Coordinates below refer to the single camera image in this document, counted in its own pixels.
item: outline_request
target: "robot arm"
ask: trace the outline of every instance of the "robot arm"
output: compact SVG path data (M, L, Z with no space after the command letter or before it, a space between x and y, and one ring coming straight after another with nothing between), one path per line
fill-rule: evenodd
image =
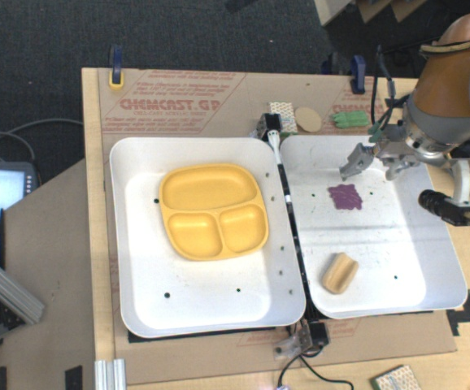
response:
M450 157L470 138L470 15L456 20L438 42L423 45L421 53L427 63L403 107L403 119L389 124L387 114L378 120L369 131L374 145L357 145L340 175L343 180L357 175L374 158L388 167L387 180L420 163L450 168L454 196L425 191L420 204L448 223L470 225L470 160Z

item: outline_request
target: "white tray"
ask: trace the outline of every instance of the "white tray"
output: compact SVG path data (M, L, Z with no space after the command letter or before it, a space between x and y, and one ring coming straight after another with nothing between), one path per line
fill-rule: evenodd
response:
M127 328L155 338L291 325L306 298L271 148L250 138L126 138L111 150L120 306ZM235 163L253 174L268 213L264 247L195 262L171 246L159 184L179 167Z
M362 136L290 136L281 154L291 189L311 297L330 318L450 309L467 296L450 235L418 204L432 183L426 166L385 179L379 160L342 182L338 168ZM337 210L328 188L354 184L361 210ZM322 275L337 253L359 269L343 294L332 294Z

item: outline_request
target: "yellow divided plate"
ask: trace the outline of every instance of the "yellow divided plate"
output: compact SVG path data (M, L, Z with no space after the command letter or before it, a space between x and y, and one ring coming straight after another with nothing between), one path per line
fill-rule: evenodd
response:
M215 163L171 171L159 186L159 204L174 249L192 260L242 256L268 239L259 186L238 165Z

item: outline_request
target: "wooden table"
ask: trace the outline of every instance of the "wooden table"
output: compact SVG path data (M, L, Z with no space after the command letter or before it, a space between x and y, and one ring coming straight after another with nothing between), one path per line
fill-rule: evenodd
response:
M324 93L323 97L334 97L334 93L324 90L329 83L345 84L348 77L344 76L276 76L275 89L256 89L269 100L269 94L276 92L274 99L283 95L281 86L286 85L290 79L290 87L305 88L307 85ZM414 80L399 80L398 93L403 90L410 91L415 84ZM92 289L94 308L94 341L96 360L111 361L115 356L115 339L112 324L111 305L111 277L109 272L109 244L107 239L107 211L106 197L103 190L104 166L102 150L102 124L100 115L100 95L98 83L98 70L85 68L82 71L82 85L84 96L85 119L85 157L87 167L87 187L89 196L89 235L92 268ZM453 187L451 178L443 171L430 169L434 187L451 195ZM470 228L449 227L459 260L461 262L468 287L470 289ZM389 371L396 366L408 364L415 372L420 385L424 389L446 388L450 390L470 389L470 323L461 323L460 336L456 338L458 351L424 357L407 357L386 359L370 362L357 362L352 364L324 366L318 371L329 378L348 379L357 389L371 388L370 378ZM189 379L166 383L140 384L129 386L135 390L173 390L173 389L267 389L276 388L276 381L280 372L267 371L254 374L230 375L205 379ZM285 383L291 388L302 389L340 389L345 386L324 383L306 368L294 368L285 376Z

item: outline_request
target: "dark floor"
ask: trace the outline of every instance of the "dark floor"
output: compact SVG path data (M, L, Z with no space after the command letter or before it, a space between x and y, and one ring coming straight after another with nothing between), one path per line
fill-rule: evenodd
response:
M364 24L349 6L326 27L313 0L0 0L0 131L38 119L81 120L81 68L108 65L112 43L125 67L316 74L332 53L346 73L361 54L438 37L470 0L429 0L398 23L383 10ZM393 76L417 77L417 45L386 59ZM83 133L50 124L19 133L33 146L43 180L83 158ZM13 140L6 160L27 160Z

